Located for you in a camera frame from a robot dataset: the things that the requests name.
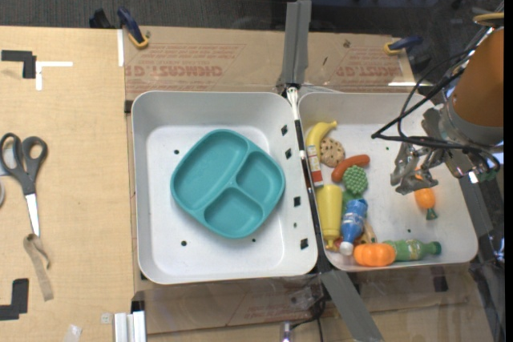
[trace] scissors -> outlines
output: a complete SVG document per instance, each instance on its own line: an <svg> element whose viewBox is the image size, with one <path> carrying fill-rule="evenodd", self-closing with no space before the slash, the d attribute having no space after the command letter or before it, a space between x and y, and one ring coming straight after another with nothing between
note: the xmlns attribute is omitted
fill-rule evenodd
<svg viewBox="0 0 513 342"><path fill-rule="evenodd" d="M10 139L13 142L14 167L10 167L4 157L6 142ZM30 153L36 146L40 146L41 151L37 157L32 157ZM37 236L39 236L39 217L38 202L35 196L35 179L47 154L48 146L39 137L28 137L22 142L16 134L7 133L0 139L0 164L8 174L15 177L21 184L26 205L29 209L30 225Z"/></svg>

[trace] teal divided plate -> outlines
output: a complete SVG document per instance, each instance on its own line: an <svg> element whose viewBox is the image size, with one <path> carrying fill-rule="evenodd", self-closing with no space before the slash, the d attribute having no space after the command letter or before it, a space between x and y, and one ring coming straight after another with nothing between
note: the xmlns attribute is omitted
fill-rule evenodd
<svg viewBox="0 0 513 342"><path fill-rule="evenodd" d="M232 130L214 130L182 158L171 177L176 203L226 238L252 234L278 204L285 176L278 163Z"/></svg>

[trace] toy cookie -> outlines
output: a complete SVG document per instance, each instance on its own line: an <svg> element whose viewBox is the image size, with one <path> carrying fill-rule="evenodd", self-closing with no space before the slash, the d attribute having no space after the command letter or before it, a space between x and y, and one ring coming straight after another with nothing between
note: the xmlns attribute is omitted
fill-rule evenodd
<svg viewBox="0 0 513 342"><path fill-rule="evenodd" d="M321 141L321 163L328 167L336 167L345 158L344 147L331 137L324 137Z"/></svg>

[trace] yellow bottle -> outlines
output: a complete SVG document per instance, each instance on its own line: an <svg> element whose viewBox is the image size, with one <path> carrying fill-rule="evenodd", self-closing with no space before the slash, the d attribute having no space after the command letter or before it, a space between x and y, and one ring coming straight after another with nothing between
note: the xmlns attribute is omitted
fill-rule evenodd
<svg viewBox="0 0 513 342"><path fill-rule="evenodd" d="M326 249L336 251L333 241L340 236L342 219L342 189L338 185L327 184L315 190L317 210L321 223L322 237Z"/></svg>

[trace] blue clamp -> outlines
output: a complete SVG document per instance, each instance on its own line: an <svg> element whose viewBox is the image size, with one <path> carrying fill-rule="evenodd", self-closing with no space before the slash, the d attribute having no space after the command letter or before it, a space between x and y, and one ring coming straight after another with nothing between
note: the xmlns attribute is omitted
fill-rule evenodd
<svg viewBox="0 0 513 342"><path fill-rule="evenodd" d="M141 33L137 22L130 15L130 12L126 7L121 6L118 9L119 22L121 26L125 26L128 29L128 38L134 43L138 49L143 49L147 46L147 37Z"/></svg>
<svg viewBox="0 0 513 342"><path fill-rule="evenodd" d="M401 38L397 42L385 43L383 50L389 56L401 53L402 49L410 51L413 46L417 46L424 41L420 36L408 36L407 38Z"/></svg>

